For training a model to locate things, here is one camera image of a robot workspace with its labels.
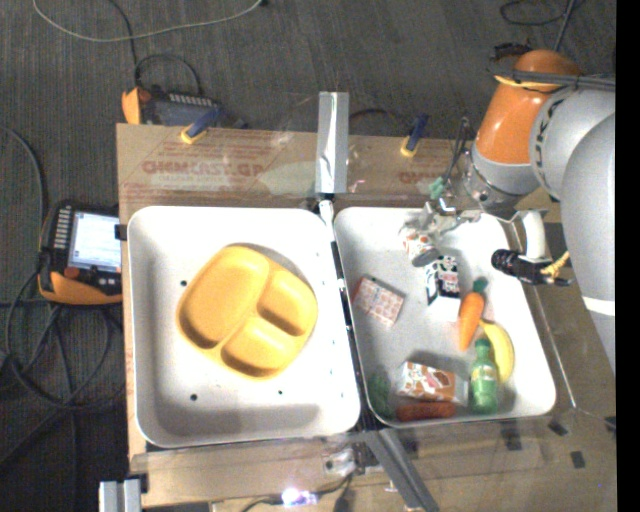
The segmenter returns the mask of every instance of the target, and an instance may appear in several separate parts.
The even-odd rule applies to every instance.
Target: small cardboard box
[[[391,327],[398,318],[403,300],[374,278],[363,277],[355,291],[353,304],[385,326]]]
[[[394,392],[419,400],[467,405],[468,383],[452,372],[405,361],[396,372]]]
[[[441,255],[424,271],[427,305],[432,315],[455,322],[460,310],[458,262],[450,255]]]

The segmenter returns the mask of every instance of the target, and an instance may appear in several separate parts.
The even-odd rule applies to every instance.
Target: toy banana
[[[498,378],[501,383],[509,379],[513,373],[515,354],[509,333],[501,325],[480,320],[480,326],[491,342],[493,357],[498,367]]]

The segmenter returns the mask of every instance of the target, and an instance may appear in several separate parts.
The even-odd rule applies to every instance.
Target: yellow plate
[[[177,307],[181,334],[212,360],[251,378],[274,377],[296,358],[318,318],[311,288],[248,247],[216,253]]]

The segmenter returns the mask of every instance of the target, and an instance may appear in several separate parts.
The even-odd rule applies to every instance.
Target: blue clamp
[[[424,134],[424,130],[427,127],[427,120],[429,116],[427,114],[420,114],[413,121],[411,132],[402,141],[402,147],[400,152],[406,157],[412,157],[418,151],[418,142]]]
[[[193,144],[202,138],[206,133],[206,129],[218,120],[221,113],[222,109],[220,107],[214,107],[207,111],[180,132],[182,140],[187,144]]]

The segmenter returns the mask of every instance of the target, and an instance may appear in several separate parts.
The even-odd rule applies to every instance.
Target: orange carrot
[[[458,312],[458,350],[464,352],[469,348],[473,339],[482,312],[484,311],[485,298],[482,293],[487,282],[485,279],[476,279],[473,282],[473,290],[467,293],[460,303]]]
[[[456,413],[456,406],[451,402],[415,402],[400,405],[396,409],[399,421],[428,420],[430,418],[450,418]]]

